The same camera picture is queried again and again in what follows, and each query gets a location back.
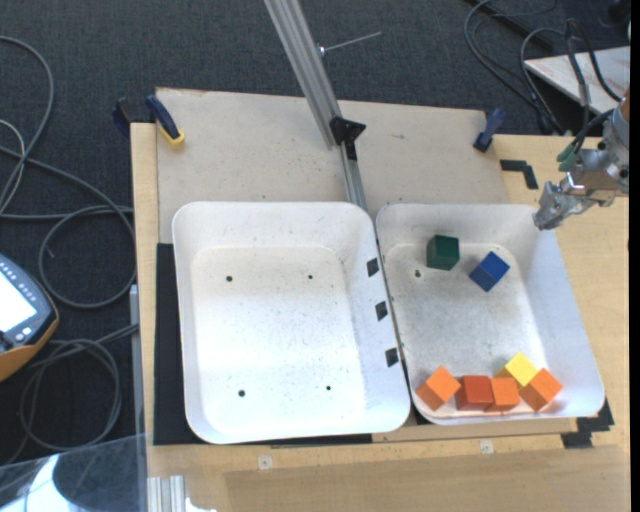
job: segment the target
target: orange cube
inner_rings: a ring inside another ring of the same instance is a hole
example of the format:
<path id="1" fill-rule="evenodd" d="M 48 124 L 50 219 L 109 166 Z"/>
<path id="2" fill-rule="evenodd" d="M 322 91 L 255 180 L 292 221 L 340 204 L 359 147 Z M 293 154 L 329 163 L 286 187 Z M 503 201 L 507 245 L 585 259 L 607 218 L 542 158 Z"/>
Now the orange cube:
<path id="1" fill-rule="evenodd" d="M 491 379 L 493 404 L 485 412 L 506 412 L 520 403 L 518 384 L 513 377 L 494 377 Z"/>
<path id="2" fill-rule="evenodd" d="M 520 389 L 520 396 L 537 412 L 551 402 L 561 389 L 562 384 L 547 369 L 542 368 L 529 384 Z"/>
<path id="3" fill-rule="evenodd" d="M 455 395 L 460 383 L 443 366 L 438 366 L 431 376 L 416 389 L 418 395 L 434 411 Z"/>
<path id="4" fill-rule="evenodd" d="M 491 379 L 486 375 L 464 375 L 456 393 L 456 407 L 460 411 L 482 411 L 493 404 Z"/>

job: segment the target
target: wooden table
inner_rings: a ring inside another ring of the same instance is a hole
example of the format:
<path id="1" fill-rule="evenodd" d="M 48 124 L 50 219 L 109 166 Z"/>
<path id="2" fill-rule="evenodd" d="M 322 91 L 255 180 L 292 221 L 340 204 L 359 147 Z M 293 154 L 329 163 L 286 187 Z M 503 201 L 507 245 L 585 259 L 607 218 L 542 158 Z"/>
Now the wooden table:
<path id="1" fill-rule="evenodd" d="M 131 127 L 145 424 L 153 429 L 156 127 Z M 496 158 L 526 160 L 538 183 L 557 181 L 558 137 L 498 135 Z M 520 173 L 502 173 L 509 201 L 536 206 Z M 575 419 L 480 426 L 410 425 L 366 445 L 153 446 L 149 476 L 185 476 L 196 506 L 244 510 L 630 509 L 628 200 L 569 218 L 556 230 L 615 425 L 594 448 L 564 448 Z M 272 469 L 260 470 L 259 460 Z"/>

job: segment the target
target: green cube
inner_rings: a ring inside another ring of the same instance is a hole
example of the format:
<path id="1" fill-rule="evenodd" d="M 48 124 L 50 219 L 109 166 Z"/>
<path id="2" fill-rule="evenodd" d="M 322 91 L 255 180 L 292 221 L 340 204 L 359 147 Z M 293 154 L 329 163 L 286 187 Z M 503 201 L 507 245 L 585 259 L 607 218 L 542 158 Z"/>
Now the green cube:
<path id="1" fill-rule="evenodd" d="M 460 260 L 458 239 L 436 235 L 427 244 L 427 267 L 451 270 Z"/>

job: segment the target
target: device screen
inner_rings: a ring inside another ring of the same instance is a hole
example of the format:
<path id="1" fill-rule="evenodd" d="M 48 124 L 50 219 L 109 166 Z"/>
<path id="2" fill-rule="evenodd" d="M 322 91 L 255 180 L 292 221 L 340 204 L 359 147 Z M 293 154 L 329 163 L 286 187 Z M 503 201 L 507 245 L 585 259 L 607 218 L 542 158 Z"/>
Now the device screen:
<path id="1" fill-rule="evenodd" d="M 27 298 L 0 272 L 0 331 L 7 332 L 36 313 Z"/>

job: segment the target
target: blue cube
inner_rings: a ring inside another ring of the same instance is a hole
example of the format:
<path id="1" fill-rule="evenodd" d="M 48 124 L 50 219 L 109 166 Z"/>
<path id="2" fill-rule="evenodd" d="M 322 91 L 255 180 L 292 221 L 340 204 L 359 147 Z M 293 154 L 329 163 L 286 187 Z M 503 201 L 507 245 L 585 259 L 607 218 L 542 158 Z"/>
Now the blue cube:
<path id="1" fill-rule="evenodd" d="M 509 270 L 509 265 L 491 251 L 478 264 L 475 270 L 469 274 L 469 277 L 485 292 L 488 292 L 502 279 L 502 276 L 507 273 L 507 270 Z"/>

